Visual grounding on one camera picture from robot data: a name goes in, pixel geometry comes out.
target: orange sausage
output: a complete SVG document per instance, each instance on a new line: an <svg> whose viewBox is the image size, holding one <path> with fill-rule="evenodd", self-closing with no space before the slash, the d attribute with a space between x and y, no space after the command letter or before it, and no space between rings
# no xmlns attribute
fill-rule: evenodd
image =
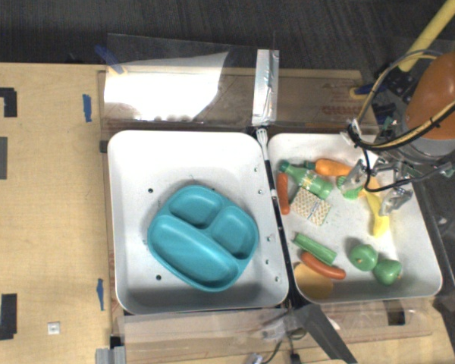
<svg viewBox="0 0 455 364"><path fill-rule="evenodd" d="M310 252L302 252L300 259L313 271L318 272L320 275L324 275L327 278L338 279L341 281L346 277L346 272L342 268L326 265L314 257L314 255Z"/></svg>
<svg viewBox="0 0 455 364"><path fill-rule="evenodd" d="M340 163L331 159L319 159L315 162L315 172L320 175L340 177L348 175L352 168L344 163Z"/></svg>
<svg viewBox="0 0 455 364"><path fill-rule="evenodd" d="M290 203L288 202L288 175L278 173L276 179L276 190L278 192L278 203L282 215L290 213Z"/></svg>

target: teal plate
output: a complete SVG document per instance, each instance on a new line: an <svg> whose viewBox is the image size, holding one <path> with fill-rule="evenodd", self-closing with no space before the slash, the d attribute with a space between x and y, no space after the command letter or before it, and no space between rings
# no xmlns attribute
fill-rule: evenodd
<svg viewBox="0 0 455 364"><path fill-rule="evenodd" d="M239 206L204 186L178 190L152 220L150 252L174 275L208 292L228 289L258 246L258 227Z"/></svg>

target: dark background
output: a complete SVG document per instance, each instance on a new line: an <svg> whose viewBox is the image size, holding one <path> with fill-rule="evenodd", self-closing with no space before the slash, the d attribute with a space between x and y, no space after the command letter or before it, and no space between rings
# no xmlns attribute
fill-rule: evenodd
<svg viewBox="0 0 455 364"><path fill-rule="evenodd" d="M275 48L281 67L356 69L371 80L445 1L0 0L0 61L103 63L94 46L118 33ZM455 49L455 17L431 48ZM435 307L455 346L455 175L422 188L443 245L435 247L445 276Z"/></svg>

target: yellow tube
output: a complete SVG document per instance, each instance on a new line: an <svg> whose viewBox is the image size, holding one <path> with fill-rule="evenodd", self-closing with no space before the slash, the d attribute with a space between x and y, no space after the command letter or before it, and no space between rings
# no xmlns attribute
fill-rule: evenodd
<svg viewBox="0 0 455 364"><path fill-rule="evenodd" d="M409 48L407 54L416 50L427 49L437 38L440 32L447 26L455 15L455 0L446 0L440 10L431 19L423 32L418 36L418 39ZM402 71L410 71L417 60L404 62L400 65Z"/></svg>

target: light wood tabletop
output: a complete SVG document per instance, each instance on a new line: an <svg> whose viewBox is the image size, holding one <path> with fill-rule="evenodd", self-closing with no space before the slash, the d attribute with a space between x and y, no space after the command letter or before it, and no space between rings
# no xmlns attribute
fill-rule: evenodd
<svg viewBox="0 0 455 364"><path fill-rule="evenodd" d="M16 118L4 117L0 98L0 137L8 141L7 179L0 180L0 301L2 294L17 294L17 333L0 340L0 363L94 363L96 349L109 347L110 270L99 151L98 74L104 70L0 63L0 87L14 88L18 98ZM83 95L91 98L90 122ZM375 337L348 347L360 363L454 363L441 315L432 306L425 311L425 335ZM54 323L59 333L48 331ZM328 360L319 347L298 353L302 362ZM288 363L288 356L282 350L272 363ZM131 362L149 362L135 357ZM181 363L245 360L241 355Z"/></svg>

